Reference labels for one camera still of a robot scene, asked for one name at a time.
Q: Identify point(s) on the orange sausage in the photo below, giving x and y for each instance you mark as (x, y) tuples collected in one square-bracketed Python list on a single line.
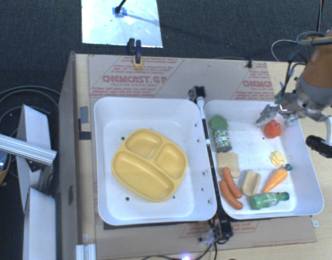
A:
[(232, 182), (230, 196)]

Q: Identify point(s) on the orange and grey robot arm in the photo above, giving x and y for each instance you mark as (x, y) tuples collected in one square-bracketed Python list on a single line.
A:
[(319, 72)]

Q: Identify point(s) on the green plastic bottle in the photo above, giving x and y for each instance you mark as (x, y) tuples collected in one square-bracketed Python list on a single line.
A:
[(266, 200)]

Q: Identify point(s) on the beige bread slice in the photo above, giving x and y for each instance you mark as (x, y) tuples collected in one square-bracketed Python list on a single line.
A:
[(228, 162)]

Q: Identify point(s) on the green grapes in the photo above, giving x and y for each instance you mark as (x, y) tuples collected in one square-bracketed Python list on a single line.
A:
[(218, 122)]

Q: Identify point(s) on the beige hot dog bun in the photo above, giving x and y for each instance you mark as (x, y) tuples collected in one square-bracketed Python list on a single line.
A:
[(250, 182)]

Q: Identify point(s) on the green labelled can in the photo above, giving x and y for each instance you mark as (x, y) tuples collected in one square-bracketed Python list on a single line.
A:
[(223, 140)]

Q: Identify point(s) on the black cylinder on white bracket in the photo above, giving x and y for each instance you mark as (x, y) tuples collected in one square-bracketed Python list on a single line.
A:
[(323, 139)]

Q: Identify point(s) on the brown cardboard board red print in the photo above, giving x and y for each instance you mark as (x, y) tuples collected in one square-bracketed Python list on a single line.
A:
[(155, 77)]

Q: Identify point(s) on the orange bell pepper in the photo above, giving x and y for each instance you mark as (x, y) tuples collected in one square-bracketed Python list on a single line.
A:
[(272, 129)]

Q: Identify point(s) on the white plastic tray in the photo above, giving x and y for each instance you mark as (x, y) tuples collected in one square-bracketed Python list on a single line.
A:
[(252, 148), (144, 112)]

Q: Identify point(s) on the thin black and white rod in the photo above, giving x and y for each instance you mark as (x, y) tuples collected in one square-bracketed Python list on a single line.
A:
[(206, 145)]

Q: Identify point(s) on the orange carrot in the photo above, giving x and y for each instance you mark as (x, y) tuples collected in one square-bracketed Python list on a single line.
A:
[(275, 178)]

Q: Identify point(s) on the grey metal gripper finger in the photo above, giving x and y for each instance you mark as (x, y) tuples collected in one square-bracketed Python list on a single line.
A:
[(266, 114), (290, 119)]

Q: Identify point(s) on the yellow divided plate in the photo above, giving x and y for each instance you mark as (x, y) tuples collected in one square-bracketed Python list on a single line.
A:
[(149, 164)]

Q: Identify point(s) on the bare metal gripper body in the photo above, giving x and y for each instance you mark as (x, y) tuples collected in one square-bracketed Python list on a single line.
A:
[(301, 107)]

